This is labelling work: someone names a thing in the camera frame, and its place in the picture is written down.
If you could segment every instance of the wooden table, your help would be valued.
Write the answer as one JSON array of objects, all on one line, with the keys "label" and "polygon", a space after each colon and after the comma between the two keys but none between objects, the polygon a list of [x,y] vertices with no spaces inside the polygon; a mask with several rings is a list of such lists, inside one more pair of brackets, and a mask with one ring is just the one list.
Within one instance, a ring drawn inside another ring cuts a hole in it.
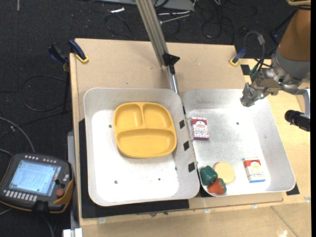
[{"label": "wooden table", "polygon": [[[169,88],[169,85],[150,42],[101,39],[76,39],[76,42],[89,57],[89,62],[83,64],[70,54],[76,193],[83,236],[311,236],[310,133],[284,119],[286,111],[301,110],[297,97],[285,92],[269,96],[268,100],[299,194],[196,196],[189,200],[189,210],[82,218],[79,121],[84,118],[85,92],[94,87]],[[234,46],[188,43],[167,43],[167,46],[171,54],[180,57],[175,69],[181,97],[196,88],[242,89],[249,80],[240,65],[232,67],[228,62],[236,55]],[[252,68],[255,61],[242,59],[240,63]]]}]

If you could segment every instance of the metal bracket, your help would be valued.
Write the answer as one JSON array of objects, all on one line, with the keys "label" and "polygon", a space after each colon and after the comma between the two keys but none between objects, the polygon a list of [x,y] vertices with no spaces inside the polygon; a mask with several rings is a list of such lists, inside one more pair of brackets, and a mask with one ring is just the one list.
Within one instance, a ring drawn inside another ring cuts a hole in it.
[{"label": "metal bracket", "polygon": [[176,64],[176,62],[180,60],[180,57],[172,55],[172,54],[164,53],[162,55],[162,58],[165,65],[170,67],[170,72],[174,75],[176,73],[174,70],[174,64]]}]

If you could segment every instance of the blue clamp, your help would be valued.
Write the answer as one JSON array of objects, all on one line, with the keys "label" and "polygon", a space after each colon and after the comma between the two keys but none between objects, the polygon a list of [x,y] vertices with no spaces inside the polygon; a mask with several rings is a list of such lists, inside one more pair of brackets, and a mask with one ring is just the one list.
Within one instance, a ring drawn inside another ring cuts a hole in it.
[{"label": "blue clamp", "polygon": [[82,63],[87,63],[89,58],[88,56],[86,56],[83,52],[83,50],[81,49],[81,47],[74,41],[74,40],[70,40],[68,41],[68,44],[71,48],[70,52],[76,53],[76,57],[82,62]]},{"label": "blue clamp", "polygon": [[230,59],[229,63],[232,65],[232,66],[236,66],[238,63],[239,63],[239,59],[244,57],[246,54],[246,48],[243,47],[239,52],[238,54],[233,57],[232,59]]}]

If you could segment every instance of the yellow round food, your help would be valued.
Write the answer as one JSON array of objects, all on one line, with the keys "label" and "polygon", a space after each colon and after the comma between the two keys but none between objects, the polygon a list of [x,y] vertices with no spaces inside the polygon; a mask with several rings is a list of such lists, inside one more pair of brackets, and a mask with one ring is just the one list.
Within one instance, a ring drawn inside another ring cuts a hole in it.
[{"label": "yellow round food", "polygon": [[222,178],[225,184],[229,184],[235,179],[235,171],[233,167],[224,161],[218,162],[213,166],[219,178]]}]

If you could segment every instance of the metal tray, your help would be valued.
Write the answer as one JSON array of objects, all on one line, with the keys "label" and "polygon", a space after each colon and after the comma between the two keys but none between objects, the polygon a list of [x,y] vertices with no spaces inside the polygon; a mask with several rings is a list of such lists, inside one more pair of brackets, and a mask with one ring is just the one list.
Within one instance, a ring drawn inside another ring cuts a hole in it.
[{"label": "metal tray", "polygon": [[[153,102],[169,110],[177,134],[177,147],[171,154],[129,158],[118,151],[114,112],[119,105],[129,102]],[[198,193],[194,151],[189,143],[181,99],[174,91],[93,88],[85,93],[83,103],[88,190],[97,205],[189,199]]]},{"label": "metal tray", "polygon": [[[197,167],[213,166],[228,162],[235,171],[235,180],[227,184],[225,194],[242,194],[289,191],[295,185],[295,177],[279,136],[267,99],[254,106],[240,103],[242,89],[196,89],[184,94],[183,103],[187,119],[207,119],[209,140],[193,140]],[[266,180],[250,183],[243,158],[259,157]]]}]

